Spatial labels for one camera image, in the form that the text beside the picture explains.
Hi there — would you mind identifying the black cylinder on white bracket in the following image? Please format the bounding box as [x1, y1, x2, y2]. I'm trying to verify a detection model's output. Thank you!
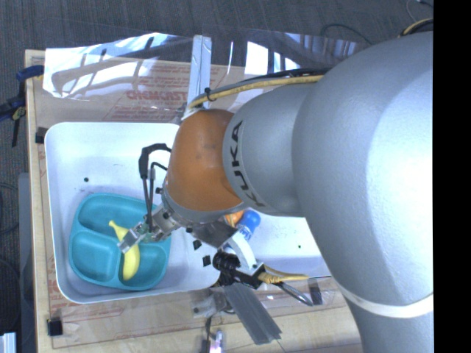
[212, 229, 266, 290]

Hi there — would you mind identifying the white plastic tray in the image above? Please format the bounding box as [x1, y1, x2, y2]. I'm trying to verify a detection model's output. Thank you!
[43, 121, 222, 305]
[219, 211, 333, 279]

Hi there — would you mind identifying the blue divided plate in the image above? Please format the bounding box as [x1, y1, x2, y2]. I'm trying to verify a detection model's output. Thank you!
[67, 192, 172, 292]

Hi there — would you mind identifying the yellow banana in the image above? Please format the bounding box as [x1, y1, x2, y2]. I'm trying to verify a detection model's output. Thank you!
[107, 219, 142, 282]

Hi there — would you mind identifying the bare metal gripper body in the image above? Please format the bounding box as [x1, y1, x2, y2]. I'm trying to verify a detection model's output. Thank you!
[143, 203, 183, 242]

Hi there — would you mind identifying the brown cardboard board red print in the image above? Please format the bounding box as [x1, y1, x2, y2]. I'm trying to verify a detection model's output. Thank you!
[30, 54, 351, 350]

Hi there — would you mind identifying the clear bottle with blue cap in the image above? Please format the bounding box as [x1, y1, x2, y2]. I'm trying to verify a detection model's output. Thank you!
[235, 210, 263, 243]

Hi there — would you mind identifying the orange round object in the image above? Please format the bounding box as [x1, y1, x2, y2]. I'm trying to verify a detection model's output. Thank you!
[223, 210, 246, 228]

